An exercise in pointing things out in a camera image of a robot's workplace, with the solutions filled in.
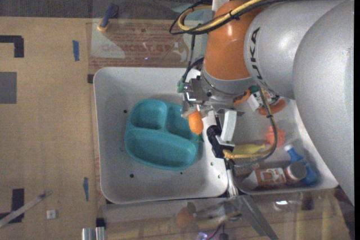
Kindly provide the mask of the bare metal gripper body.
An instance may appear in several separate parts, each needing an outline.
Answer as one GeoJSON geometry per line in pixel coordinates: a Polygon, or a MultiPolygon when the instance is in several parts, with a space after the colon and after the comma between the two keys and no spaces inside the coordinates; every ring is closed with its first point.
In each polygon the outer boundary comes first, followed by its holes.
{"type": "Polygon", "coordinates": [[[183,100],[188,108],[221,111],[232,110],[234,99],[239,95],[223,92],[210,85],[205,78],[196,77],[185,82],[183,100]]]}

